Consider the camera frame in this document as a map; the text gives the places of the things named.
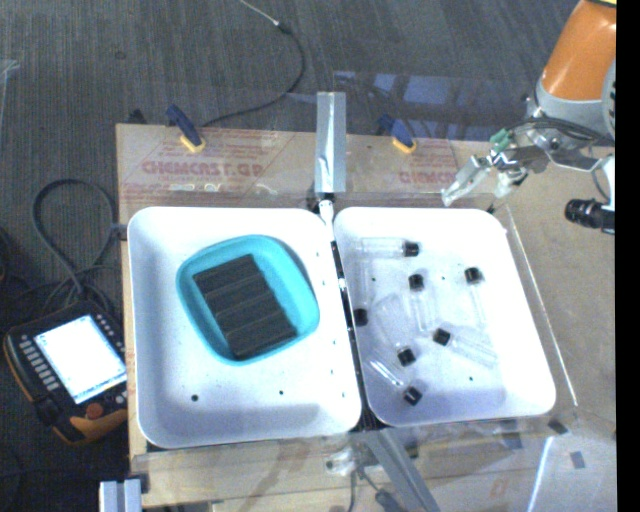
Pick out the clear bottle with black cap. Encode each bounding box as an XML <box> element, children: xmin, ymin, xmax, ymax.
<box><xmin>368</xmin><ymin>358</ymin><xmax>424</xmax><ymax>407</ymax></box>
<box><xmin>432</xmin><ymin>325</ymin><xmax>500</xmax><ymax>371</ymax></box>
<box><xmin>351</xmin><ymin>256</ymin><xmax>377</xmax><ymax>328</ymax></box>
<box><xmin>358</xmin><ymin>236</ymin><xmax>421</xmax><ymax>259</ymax></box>
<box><xmin>407</xmin><ymin>272</ymin><xmax>438</xmax><ymax>335</ymax></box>
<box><xmin>374</xmin><ymin>294</ymin><xmax>418</xmax><ymax>368</ymax></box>
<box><xmin>463</xmin><ymin>266</ymin><xmax>494</xmax><ymax>329</ymax></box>

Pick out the brown cardboard board, red print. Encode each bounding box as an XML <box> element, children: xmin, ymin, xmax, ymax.
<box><xmin>115</xmin><ymin>123</ymin><xmax>617</xmax><ymax>507</ymax></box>

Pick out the white plastic tray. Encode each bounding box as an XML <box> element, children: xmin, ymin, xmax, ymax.
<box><xmin>126</xmin><ymin>205</ymin><xmax>363</xmax><ymax>450</ymax></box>
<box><xmin>332</xmin><ymin>205</ymin><xmax>558</xmax><ymax>429</ymax></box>

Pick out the blue bowl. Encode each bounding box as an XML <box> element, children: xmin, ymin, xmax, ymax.
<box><xmin>175</xmin><ymin>234</ymin><xmax>321</xmax><ymax>367</ymax></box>

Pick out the black cylinder on white bracket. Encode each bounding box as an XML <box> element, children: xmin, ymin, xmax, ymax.
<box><xmin>564</xmin><ymin>153</ymin><xmax>617</xmax><ymax>236</ymax></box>

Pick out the black ridged block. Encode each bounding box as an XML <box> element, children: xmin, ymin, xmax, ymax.
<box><xmin>192</xmin><ymin>253</ymin><xmax>299</xmax><ymax>361</ymax></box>

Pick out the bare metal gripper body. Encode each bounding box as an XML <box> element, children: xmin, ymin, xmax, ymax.
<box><xmin>487</xmin><ymin>118</ymin><xmax>609</xmax><ymax>174</ymax></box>

